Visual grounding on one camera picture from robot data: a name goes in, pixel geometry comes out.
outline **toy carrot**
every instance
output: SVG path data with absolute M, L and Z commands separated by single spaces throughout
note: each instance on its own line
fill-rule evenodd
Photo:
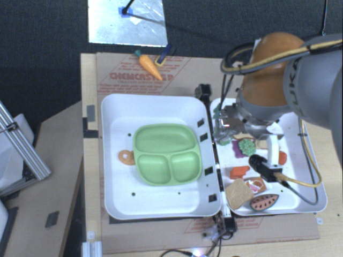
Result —
M 152 76 L 156 77 L 160 81 L 162 81 L 162 76 L 158 69 L 155 67 L 154 63 L 150 60 L 149 56 L 142 55 L 140 50 L 135 51 L 135 55 L 139 57 L 140 65 Z

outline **cardboard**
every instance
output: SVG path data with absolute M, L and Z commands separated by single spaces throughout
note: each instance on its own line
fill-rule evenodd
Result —
M 83 76 L 83 104 L 84 117 L 87 117 L 86 108 L 94 106 L 97 112 L 96 121 L 99 132 L 99 186 L 100 186 L 100 212 L 90 218 L 91 222 L 101 221 L 101 240 L 104 254 L 140 252 L 152 250 L 165 250 L 169 248 L 203 247 L 210 246 L 209 240 L 202 238 L 202 233 L 211 227 L 212 218 L 187 218 L 152 221 L 117 221 L 109 217 L 103 204 L 103 158 L 102 158 L 102 127 L 101 127 L 101 102 L 111 93 L 130 94 L 156 94 L 193 96 L 199 84 L 211 84 L 211 99 L 219 97 L 222 83 L 220 72 L 221 59 L 167 57 L 165 69 L 160 69 L 163 81 L 144 73 L 132 55 L 105 54 L 83 55 L 82 65 L 88 64 L 86 79 Z M 234 79 L 232 89 L 239 87 L 241 77 Z M 228 97 L 235 97 L 231 90 Z M 91 165 L 85 163 L 85 172 Z M 290 214 L 265 217 L 245 217 L 237 219 L 238 231 L 223 245 L 270 243 L 277 241 L 318 239 L 316 219 L 313 214 Z

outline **metal sheet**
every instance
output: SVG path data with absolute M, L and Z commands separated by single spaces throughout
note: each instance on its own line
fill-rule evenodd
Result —
M 168 44 L 162 0 L 88 0 L 90 43 L 165 47 Z

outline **white tray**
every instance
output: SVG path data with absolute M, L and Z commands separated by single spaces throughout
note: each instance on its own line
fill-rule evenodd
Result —
M 203 217 L 219 211 L 217 171 L 206 109 L 201 101 L 193 97 L 112 94 L 102 101 L 101 112 L 105 206 L 112 217 L 119 220 Z M 124 165 L 118 159 L 120 150 L 132 150 L 137 129 L 160 123 L 183 124 L 195 133 L 203 165 L 197 181 L 151 186 L 142 181 L 135 166 Z M 207 139 L 200 141 L 205 134 Z
M 220 99 L 216 99 L 211 103 L 211 111 L 219 104 Z M 231 105 L 235 102 L 235 99 L 225 99 L 223 107 L 226 105 Z M 311 183 L 310 170 L 308 168 L 307 160 L 301 145 L 299 134 L 298 117 L 294 113 L 285 114 L 280 117 L 279 127 L 284 132 L 284 137 L 279 141 L 280 149 L 287 154 L 287 162 L 282 166 L 282 173 L 290 178 L 298 179 L 306 183 Z M 221 173 L 223 177 L 223 183 L 227 187 L 234 180 L 230 179 L 230 171 L 233 167 L 249 165 L 248 157 L 236 158 L 234 151 L 232 149 L 232 144 L 225 146 L 217 144 L 218 157 L 221 167 Z M 258 149 L 256 154 L 267 158 L 268 150 Z M 315 177 L 315 182 L 318 181 L 317 175 L 313 170 L 313 175 Z M 253 169 L 250 169 L 243 179 L 248 179 L 251 177 L 258 177 L 259 174 Z M 298 184 L 289 183 L 292 188 L 297 190 L 300 194 L 306 197 L 309 201 L 314 202 L 316 200 L 315 190 L 313 188 L 304 187 Z M 277 194 L 279 198 L 277 202 L 265 211 L 253 211 L 249 207 L 249 202 L 246 202 L 241 208 L 233 210 L 234 213 L 241 216 L 254 216 L 254 215 L 276 215 L 276 214 L 287 214 L 287 213 L 312 213 L 319 212 L 325 209 L 327 204 L 327 197 L 324 190 L 323 184 L 317 188 L 318 202 L 315 206 L 312 206 L 305 201 L 301 200 L 297 195 L 295 195 L 289 189 L 281 186 L 279 183 L 267 183 L 267 190 L 260 194 Z

